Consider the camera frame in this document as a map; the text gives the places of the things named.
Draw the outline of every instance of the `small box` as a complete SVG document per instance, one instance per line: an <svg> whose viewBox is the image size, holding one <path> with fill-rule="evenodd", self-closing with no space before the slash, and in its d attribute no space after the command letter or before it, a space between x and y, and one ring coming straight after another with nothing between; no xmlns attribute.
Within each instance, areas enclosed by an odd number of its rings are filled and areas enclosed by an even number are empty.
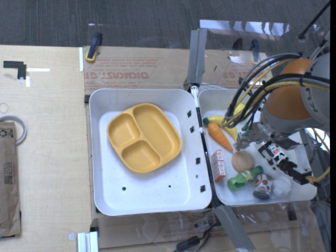
<svg viewBox="0 0 336 252"><path fill-rule="evenodd" d="M226 176L222 150L216 150L211 155L211 167L215 182L221 181Z"/></svg>

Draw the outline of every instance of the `metal ring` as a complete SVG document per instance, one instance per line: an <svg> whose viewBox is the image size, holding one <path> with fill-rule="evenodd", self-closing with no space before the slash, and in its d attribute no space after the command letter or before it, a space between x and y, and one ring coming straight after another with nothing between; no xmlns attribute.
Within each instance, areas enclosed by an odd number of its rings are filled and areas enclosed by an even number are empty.
<svg viewBox="0 0 336 252"><path fill-rule="evenodd" d="M0 109L0 113L5 114L8 111L8 104L6 104L6 103L0 103L0 108L1 108L2 105L6 106L7 109L5 111L1 111L1 109Z"/></svg>
<svg viewBox="0 0 336 252"><path fill-rule="evenodd" d="M5 121L5 120L16 121L23 127L23 133L22 133L21 137L16 141L16 145L20 145L24 141L24 139L26 138L26 135L27 135L27 127L26 127L25 123L23 122L22 119L20 119L16 115L4 115L4 116L0 117L0 122Z"/></svg>

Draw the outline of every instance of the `brown paper bag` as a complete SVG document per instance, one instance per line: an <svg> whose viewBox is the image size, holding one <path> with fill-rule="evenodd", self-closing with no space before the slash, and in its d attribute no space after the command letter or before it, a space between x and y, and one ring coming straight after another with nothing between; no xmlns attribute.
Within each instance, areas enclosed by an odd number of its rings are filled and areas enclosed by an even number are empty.
<svg viewBox="0 0 336 252"><path fill-rule="evenodd" d="M14 122L0 122L0 237L21 231Z"/></svg>

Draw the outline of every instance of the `wooden table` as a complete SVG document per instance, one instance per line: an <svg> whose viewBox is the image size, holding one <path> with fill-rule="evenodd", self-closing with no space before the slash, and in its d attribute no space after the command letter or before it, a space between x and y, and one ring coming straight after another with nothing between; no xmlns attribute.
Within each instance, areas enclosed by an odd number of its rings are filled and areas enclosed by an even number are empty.
<svg viewBox="0 0 336 252"><path fill-rule="evenodd" d="M27 125L27 137L17 147L22 232L1 239L0 250L76 251L77 233L88 232L92 221L85 83L79 48L0 46L0 53L2 60L23 61L27 68L50 68L50 72L31 72L29 88L25 82L19 83L16 69L0 69L0 103L8 105L6 114L19 116ZM304 212L309 218L306 225L249 233L257 250L285 246L295 251L312 247L322 251L315 216L311 210ZM103 251L174 248L175 243L161 243ZM219 250L236 251L227 236L211 238L204 251Z"/></svg>

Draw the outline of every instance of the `green bottle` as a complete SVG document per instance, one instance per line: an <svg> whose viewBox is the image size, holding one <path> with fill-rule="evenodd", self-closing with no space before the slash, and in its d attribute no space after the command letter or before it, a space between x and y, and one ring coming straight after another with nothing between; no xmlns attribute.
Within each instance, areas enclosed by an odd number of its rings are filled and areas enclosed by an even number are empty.
<svg viewBox="0 0 336 252"><path fill-rule="evenodd" d="M262 174L264 169L261 166L257 166L252 170L245 170L235 177L231 177L227 181L227 186L232 192L237 191L240 187L245 186L248 183L253 182L258 174Z"/></svg>

